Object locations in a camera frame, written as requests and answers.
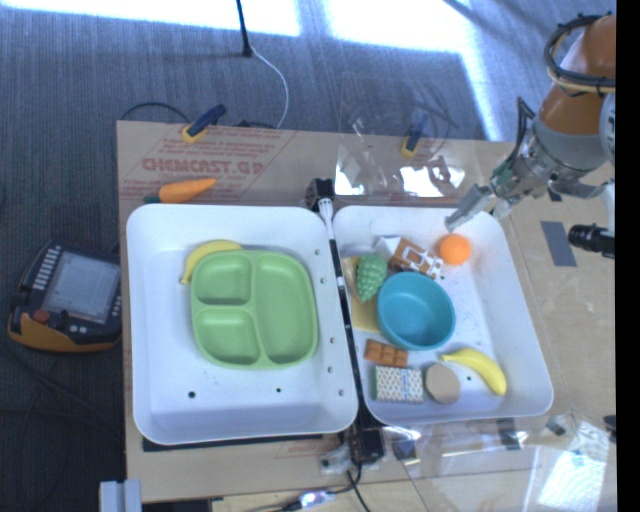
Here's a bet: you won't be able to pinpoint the blue bowl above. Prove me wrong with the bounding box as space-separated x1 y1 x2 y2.
375 270 457 353

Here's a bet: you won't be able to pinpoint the yellow banana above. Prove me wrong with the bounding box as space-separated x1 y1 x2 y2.
179 239 245 286
439 346 508 398

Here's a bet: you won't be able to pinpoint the green and yellow patterned packet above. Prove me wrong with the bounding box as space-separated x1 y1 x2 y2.
371 365 426 405

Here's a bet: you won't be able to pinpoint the yellow flat slice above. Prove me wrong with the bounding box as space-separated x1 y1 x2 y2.
341 255 384 334

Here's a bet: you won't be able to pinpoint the orange ball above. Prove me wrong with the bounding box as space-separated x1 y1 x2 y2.
437 233 473 267

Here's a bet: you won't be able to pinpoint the orange carrot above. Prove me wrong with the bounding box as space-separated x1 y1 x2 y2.
143 177 218 205

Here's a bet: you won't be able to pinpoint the green grapes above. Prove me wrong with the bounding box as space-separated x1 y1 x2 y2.
354 252 389 304

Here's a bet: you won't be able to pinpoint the black cylinder on white bracket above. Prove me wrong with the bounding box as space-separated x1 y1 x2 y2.
547 177 617 260

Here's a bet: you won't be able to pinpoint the brown biscuit bar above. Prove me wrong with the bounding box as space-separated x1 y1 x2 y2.
362 338 410 370

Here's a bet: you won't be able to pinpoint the brown cardboard board red print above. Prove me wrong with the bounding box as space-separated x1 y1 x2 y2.
115 119 576 504

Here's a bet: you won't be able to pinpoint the round brown biscuit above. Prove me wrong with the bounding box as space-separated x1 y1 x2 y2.
423 362 462 406

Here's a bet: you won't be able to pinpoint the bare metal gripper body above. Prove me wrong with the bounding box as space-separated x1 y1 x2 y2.
491 148 557 215

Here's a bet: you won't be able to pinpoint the black block with thin wires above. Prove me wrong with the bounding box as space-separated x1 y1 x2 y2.
305 177 337 212
347 424 387 464

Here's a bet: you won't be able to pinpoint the white plastic tray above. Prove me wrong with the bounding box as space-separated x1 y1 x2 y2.
332 203 555 428
125 202 360 446

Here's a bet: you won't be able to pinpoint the green divided plate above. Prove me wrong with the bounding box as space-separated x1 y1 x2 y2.
189 249 320 372

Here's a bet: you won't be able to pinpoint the brown and white carton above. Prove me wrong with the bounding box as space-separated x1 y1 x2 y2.
372 234 445 280

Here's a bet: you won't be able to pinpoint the thin black and white rod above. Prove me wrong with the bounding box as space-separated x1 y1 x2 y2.
318 197 372 427

